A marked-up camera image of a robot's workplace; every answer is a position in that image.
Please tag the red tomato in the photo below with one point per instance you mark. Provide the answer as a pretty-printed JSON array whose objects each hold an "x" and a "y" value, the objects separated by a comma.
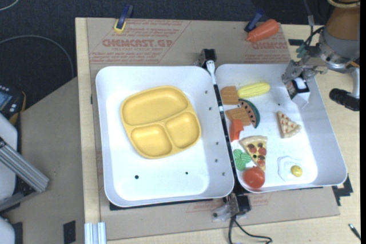
[{"x": 254, "y": 177}]

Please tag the yellow corn cob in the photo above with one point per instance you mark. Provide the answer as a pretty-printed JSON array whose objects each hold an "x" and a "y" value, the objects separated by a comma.
[{"x": 254, "y": 90}]

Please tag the thin black and white rod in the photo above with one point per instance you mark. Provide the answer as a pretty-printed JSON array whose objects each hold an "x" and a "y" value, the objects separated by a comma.
[{"x": 220, "y": 107}]

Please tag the yellow pepperoni pizza slice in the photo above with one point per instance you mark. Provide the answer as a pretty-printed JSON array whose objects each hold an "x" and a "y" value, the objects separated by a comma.
[{"x": 256, "y": 150}]

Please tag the orange waffle biscuit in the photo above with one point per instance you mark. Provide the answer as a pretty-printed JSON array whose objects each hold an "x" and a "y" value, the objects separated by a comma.
[
  {"x": 229, "y": 95},
  {"x": 238, "y": 115}
]

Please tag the white carton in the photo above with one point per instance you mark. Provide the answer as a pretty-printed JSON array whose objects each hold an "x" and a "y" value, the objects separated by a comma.
[{"x": 301, "y": 94}]

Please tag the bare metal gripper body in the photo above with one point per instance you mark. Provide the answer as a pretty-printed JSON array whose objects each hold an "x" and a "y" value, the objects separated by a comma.
[{"x": 314, "y": 61}]

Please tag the green broccoli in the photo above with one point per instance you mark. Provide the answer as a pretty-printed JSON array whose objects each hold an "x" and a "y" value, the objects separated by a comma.
[{"x": 240, "y": 160}]

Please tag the black pen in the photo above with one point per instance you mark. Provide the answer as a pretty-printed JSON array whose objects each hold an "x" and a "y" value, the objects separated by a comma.
[{"x": 354, "y": 231}]

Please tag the white fried egg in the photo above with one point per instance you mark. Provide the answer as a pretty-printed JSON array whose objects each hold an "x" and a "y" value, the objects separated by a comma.
[{"x": 287, "y": 168}]

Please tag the red and green watermelon slice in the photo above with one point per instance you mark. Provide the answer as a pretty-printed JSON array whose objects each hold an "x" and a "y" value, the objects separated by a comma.
[{"x": 253, "y": 111}]

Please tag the brown cardboard board red print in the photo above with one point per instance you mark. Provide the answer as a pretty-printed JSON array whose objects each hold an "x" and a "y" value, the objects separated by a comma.
[{"x": 171, "y": 37}]

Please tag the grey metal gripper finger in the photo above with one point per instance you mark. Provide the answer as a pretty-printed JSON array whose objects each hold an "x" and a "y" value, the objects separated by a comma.
[
  {"x": 309, "y": 75},
  {"x": 291, "y": 71}
]

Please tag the yellow divided plate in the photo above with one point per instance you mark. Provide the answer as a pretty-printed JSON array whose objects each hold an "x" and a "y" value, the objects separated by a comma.
[{"x": 155, "y": 114}]

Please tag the orange-red block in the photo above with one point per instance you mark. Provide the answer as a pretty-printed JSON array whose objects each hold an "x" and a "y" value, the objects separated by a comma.
[{"x": 235, "y": 130}]

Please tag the black cylinder on white bracket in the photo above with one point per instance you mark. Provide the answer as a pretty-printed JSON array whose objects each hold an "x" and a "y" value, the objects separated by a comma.
[{"x": 343, "y": 97}]

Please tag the pale pizza slice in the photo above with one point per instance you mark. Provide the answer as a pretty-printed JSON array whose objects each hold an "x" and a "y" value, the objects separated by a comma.
[{"x": 287, "y": 125}]

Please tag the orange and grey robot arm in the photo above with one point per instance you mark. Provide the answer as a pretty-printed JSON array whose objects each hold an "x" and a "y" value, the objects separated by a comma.
[{"x": 343, "y": 14}]

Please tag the white plastic tray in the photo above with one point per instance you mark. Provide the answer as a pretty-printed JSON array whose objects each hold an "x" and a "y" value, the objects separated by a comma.
[
  {"x": 160, "y": 180},
  {"x": 314, "y": 151}
]

